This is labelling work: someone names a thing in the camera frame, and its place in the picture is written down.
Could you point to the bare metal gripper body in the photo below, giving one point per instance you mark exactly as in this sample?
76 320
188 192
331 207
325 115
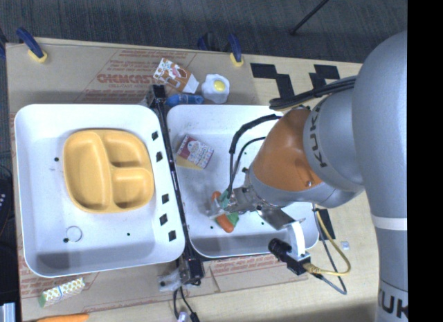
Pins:
244 200

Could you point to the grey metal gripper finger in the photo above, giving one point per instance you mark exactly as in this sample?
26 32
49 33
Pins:
225 212
214 210

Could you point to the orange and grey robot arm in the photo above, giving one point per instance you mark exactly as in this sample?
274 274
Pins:
380 133

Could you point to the orange carrot with green top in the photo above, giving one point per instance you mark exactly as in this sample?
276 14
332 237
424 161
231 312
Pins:
225 224

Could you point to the thin black rod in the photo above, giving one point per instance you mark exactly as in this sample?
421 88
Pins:
173 178

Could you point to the red and white carton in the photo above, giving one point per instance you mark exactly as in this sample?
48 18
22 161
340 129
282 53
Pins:
194 151

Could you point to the white plastic tray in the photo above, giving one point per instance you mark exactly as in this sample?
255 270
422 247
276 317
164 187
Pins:
45 175
204 126

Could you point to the white fried egg toy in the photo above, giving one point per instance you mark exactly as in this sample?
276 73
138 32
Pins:
216 88

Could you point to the blue bottle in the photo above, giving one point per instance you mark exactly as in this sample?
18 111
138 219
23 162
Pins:
183 99

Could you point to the yellow divided plate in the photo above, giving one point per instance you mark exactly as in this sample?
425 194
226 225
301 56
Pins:
86 171

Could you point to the white and brown carton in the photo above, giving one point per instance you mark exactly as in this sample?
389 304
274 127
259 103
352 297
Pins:
174 75

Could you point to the brown cardboard board, red print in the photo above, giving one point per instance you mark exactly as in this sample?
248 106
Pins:
114 71

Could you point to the black tripod leg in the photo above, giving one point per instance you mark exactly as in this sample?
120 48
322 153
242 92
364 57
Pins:
325 0

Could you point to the black cylinder on white bracket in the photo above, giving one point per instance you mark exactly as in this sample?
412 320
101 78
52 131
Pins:
290 252

